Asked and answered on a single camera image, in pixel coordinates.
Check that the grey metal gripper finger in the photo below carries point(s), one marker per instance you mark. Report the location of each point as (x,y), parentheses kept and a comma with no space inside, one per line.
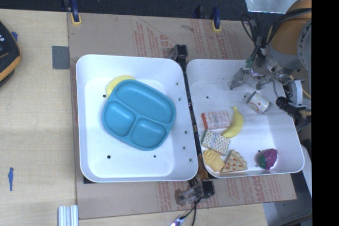
(239,78)
(262,83)

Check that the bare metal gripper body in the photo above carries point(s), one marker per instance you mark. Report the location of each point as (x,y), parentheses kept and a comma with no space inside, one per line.
(276,74)

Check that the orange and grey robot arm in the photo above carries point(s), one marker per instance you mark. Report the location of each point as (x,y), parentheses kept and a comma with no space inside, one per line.
(287,34)

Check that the small white can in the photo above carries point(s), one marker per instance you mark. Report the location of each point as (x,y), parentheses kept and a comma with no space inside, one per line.
(258,103)

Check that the yellow banana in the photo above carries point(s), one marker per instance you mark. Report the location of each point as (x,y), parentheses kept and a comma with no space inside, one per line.
(237,124)

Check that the orange and white carton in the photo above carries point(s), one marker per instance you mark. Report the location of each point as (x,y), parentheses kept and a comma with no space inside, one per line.
(215,119)

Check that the white plastic tray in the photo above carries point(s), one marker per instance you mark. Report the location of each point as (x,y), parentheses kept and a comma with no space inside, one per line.
(265,135)
(137,166)

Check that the thin black and white rod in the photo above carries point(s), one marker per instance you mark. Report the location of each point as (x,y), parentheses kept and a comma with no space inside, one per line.
(191,111)

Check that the yellow patterned carton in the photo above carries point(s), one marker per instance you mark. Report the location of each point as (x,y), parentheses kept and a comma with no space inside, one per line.
(215,142)

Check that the purple grapes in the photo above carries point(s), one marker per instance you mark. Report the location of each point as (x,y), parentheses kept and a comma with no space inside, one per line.
(268,157)

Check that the pizza slice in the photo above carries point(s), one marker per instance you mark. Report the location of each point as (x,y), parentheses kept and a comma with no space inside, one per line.
(234,162)

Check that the yellow ridged biscuit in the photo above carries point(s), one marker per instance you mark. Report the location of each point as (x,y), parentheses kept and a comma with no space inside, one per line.
(213,160)

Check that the blue divided plate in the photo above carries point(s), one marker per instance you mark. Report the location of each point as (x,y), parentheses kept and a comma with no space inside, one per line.
(137,113)

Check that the yellow round plate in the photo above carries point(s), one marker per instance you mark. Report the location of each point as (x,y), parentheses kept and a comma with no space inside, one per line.
(116,82)

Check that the brown cardboard board red print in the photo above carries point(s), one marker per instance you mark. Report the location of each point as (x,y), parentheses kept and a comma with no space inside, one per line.
(111,34)

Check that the black cylinder on white bracket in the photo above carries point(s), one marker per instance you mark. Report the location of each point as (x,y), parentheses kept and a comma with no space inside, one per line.
(287,103)

